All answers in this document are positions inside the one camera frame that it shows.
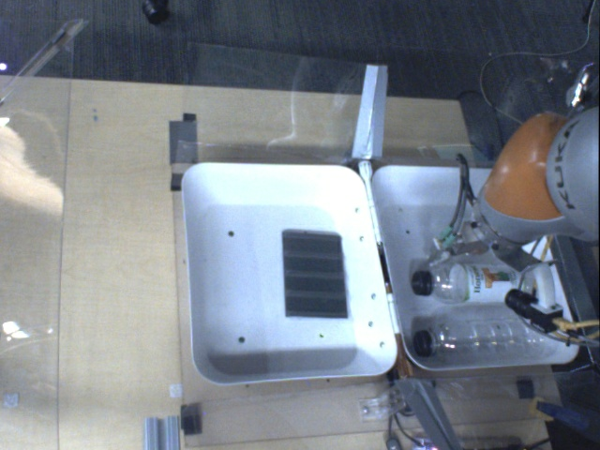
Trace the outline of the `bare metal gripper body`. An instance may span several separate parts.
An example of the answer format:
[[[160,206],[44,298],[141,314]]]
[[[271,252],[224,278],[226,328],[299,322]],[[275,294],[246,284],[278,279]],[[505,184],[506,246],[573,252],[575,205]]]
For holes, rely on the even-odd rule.
[[[460,227],[447,226],[433,239],[433,245],[431,264],[490,254],[519,272],[533,266],[533,255],[522,245],[500,236],[484,222],[469,220]]]

